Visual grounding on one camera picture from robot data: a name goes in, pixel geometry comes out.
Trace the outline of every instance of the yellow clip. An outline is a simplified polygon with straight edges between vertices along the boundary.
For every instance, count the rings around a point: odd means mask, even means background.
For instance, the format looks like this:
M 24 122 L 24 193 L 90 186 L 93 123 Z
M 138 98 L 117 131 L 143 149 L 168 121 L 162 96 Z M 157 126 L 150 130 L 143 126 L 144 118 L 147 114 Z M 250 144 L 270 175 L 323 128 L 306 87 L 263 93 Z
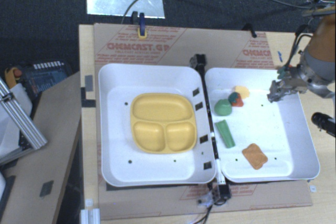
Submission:
M 146 39 L 146 38 L 147 38 L 147 29 L 145 29 L 145 34 L 144 34 L 144 36 L 141 36 L 141 34 L 140 34 L 140 27 L 138 27 L 138 37 L 139 37 L 140 39 Z

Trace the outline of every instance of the green cylinder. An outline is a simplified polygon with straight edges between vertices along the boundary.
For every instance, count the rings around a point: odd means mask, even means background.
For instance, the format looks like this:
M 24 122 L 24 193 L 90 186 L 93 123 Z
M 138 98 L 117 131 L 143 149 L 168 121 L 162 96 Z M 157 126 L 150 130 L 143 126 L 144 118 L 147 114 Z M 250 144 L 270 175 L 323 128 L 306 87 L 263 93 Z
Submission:
M 219 130 L 219 133 L 220 133 L 221 137 L 224 140 L 225 146 L 227 148 L 234 147 L 236 144 L 235 144 L 235 141 L 232 138 L 232 135 L 231 135 L 231 132 L 230 132 L 229 126 L 227 125 L 226 120 L 216 122 L 215 125 L 216 125 L 217 129 Z

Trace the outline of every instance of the metal bracket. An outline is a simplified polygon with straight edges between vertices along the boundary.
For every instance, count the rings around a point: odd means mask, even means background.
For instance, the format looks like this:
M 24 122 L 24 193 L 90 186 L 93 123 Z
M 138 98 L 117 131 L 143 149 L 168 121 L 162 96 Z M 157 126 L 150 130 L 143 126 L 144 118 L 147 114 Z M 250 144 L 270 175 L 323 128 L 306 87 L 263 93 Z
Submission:
M 86 99 L 86 88 L 85 87 L 80 88 L 80 94 L 81 94 L 82 108 L 95 108 L 96 107 L 95 100 Z
M 214 126 L 213 126 L 213 121 L 212 121 L 212 115 L 211 115 L 211 110 L 210 110 L 210 103 L 209 103 L 209 97 L 208 97 L 208 93 L 207 93 L 207 89 L 206 89 L 206 83 L 205 83 L 205 66 L 207 64 L 206 61 L 206 56 L 205 54 L 195 54 L 189 61 L 189 66 L 193 69 L 195 69 L 199 75 L 201 76 L 201 80 L 202 80 L 202 86 L 203 86 L 203 92 L 204 92 L 204 98 L 205 98 L 205 105 L 206 105 L 206 110 L 207 110 L 207 114 L 208 114 L 208 120 L 209 120 L 209 127 L 210 127 L 210 132 L 211 132 L 211 142 L 212 142 L 212 146 L 213 146 L 213 151 L 214 151 L 214 156 L 215 156 L 215 165 L 217 166 L 217 175 L 216 175 L 216 179 L 217 182 L 220 184 L 220 187 L 216 187 L 216 189 L 220 190 L 220 193 L 223 193 L 223 188 L 227 189 L 229 192 L 229 186 L 226 184 L 226 180 L 225 180 L 225 176 L 222 174 L 221 171 L 221 166 L 220 166 L 220 160 L 219 160 L 219 155 L 218 155 L 218 150 L 217 150 L 217 144 L 216 144 L 216 138 L 215 138 L 215 133 L 214 133 Z M 204 164 L 204 169 L 206 169 L 208 167 L 208 164 Z M 198 200 L 198 204 L 199 205 L 208 205 L 210 204 L 210 196 L 212 191 L 210 191 L 209 194 L 207 194 L 208 197 L 206 196 L 202 196 L 199 200 Z M 218 195 L 218 199 L 216 201 L 213 201 L 213 204 L 217 203 L 217 201 L 221 200 L 221 204 L 224 204 L 226 202 L 226 200 L 230 199 L 231 195 L 230 192 L 229 194 L 227 194 L 227 192 L 224 195 Z
M 81 210 L 80 224 L 100 224 L 99 208 L 95 208 L 93 210 L 87 210 L 87 209 Z
M 207 208 L 221 198 L 219 194 L 219 187 L 216 185 L 213 189 L 211 189 L 206 195 L 202 195 L 197 199 L 198 206 L 206 206 Z
M 12 92 L 10 92 L 10 93 L 8 93 L 8 94 L 6 94 L 4 96 L 1 96 L 0 97 L 0 102 L 7 102 L 7 101 L 9 101 L 9 100 L 11 100 L 13 98 L 14 98 L 14 95 L 13 95 Z

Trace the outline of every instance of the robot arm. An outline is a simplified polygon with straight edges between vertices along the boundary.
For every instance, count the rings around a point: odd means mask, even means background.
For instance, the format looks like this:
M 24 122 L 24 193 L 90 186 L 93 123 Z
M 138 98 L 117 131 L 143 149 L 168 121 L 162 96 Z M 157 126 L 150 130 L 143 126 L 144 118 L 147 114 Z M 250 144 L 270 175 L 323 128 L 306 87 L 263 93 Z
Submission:
M 315 33 L 303 52 L 296 67 L 290 67 L 291 56 L 295 53 L 296 35 L 289 61 L 278 70 L 280 81 L 273 81 L 267 98 L 270 102 L 282 100 L 285 95 L 308 90 L 322 98 L 335 98 L 327 86 L 335 82 L 335 6 L 333 14 L 320 21 Z M 315 113 L 312 121 L 319 128 L 335 136 L 335 119 L 322 113 Z

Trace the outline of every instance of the cardboard sheet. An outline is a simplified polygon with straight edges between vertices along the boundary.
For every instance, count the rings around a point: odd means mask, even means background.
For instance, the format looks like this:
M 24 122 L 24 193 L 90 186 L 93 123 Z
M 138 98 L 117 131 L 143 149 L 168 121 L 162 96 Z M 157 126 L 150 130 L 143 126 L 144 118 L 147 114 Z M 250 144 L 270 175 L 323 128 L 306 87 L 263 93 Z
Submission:
M 94 26 L 95 73 L 112 62 L 144 65 L 188 66 L 195 54 L 206 54 L 206 69 L 240 67 L 273 69 L 265 33 L 253 38 L 248 31 L 222 31 L 174 27 L 147 27 L 148 38 L 140 40 L 137 26 Z M 205 211 L 197 198 L 206 185 L 115 188 L 101 175 L 99 102 L 97 114 L 99 208 L 102 220 L 197 214 Z M 214 212 L 310 206 L 307 182 L 273 182 L 231 185 L 232 198 Z

